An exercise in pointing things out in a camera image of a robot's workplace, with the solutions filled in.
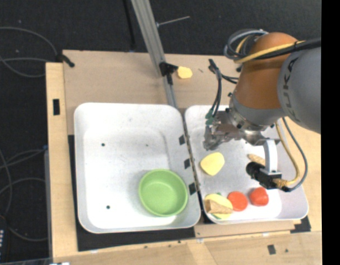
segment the red toy food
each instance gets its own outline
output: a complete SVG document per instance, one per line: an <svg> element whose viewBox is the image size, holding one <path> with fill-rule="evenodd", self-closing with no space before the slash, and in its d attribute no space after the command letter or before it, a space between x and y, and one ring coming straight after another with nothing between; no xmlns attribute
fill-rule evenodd
<svg viewBox="0 0 340 265"><path fill-rule="evenodd" d="M256 188L249 195L249 200L255 206L266 206L269 202L268 193L264 187Z"/></svg>
<svg viewBox="0 0 340 265"><path fill-rule="evenodd" d="M230 200L234 211L243 211L248 205L248 199L242 192L230 192L227 199Z"/></svg>

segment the green bowl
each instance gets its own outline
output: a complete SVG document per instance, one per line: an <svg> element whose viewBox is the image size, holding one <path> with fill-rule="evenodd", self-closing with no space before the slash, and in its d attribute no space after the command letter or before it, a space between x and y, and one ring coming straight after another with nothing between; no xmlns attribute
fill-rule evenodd
<svg viewBox="0 0 340 265"><path fill-rule="evenodd" d="M184 210L188 201L184 181L167 169L146 173L140 180L138 192L146 210L161 217L177 215Z"/></svg>

